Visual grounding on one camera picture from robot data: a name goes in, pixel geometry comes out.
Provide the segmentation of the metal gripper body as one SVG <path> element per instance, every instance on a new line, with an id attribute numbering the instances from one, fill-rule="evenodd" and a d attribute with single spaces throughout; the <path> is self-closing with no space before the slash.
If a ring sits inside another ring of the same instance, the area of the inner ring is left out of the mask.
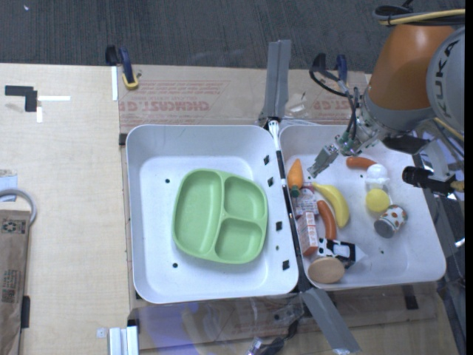
<path id="1" fill-rule="evenodd" d="M 360 109 L 356 109 L 350 116 L 346 129 L 335 136 L 335 147 L 343 156 L 358 156 L 365 149 L 376 145 L 380 127 L 368 115 L 363 116 Z"/>

